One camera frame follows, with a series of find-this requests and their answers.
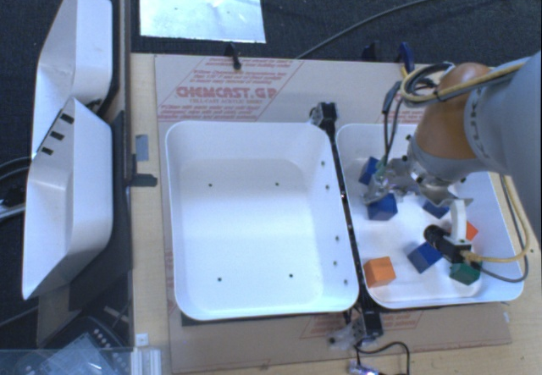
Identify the white plastic tray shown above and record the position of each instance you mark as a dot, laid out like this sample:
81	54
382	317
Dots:
254	221
402	293

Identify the thin black and white rod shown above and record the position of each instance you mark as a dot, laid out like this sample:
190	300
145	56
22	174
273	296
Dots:
345	200

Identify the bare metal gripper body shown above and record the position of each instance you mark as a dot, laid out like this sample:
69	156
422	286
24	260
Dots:
402	174

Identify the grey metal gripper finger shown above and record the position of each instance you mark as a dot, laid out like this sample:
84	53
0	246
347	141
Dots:
392	189
372	193

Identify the blue cube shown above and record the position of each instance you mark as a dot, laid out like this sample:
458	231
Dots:
383	210
424	258
367	170
436	210

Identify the green cube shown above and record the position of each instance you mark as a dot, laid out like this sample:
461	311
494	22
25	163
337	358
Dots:
463	274

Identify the orange cube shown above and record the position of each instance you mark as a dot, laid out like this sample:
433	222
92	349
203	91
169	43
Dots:
379	271
471	230

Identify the black cylinder on white bracket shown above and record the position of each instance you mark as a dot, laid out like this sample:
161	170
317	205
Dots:
446	244

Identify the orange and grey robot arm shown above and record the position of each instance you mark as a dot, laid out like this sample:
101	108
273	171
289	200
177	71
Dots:
499	128

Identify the brown cardboard board red print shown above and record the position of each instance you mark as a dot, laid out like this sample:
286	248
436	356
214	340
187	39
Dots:
237	89

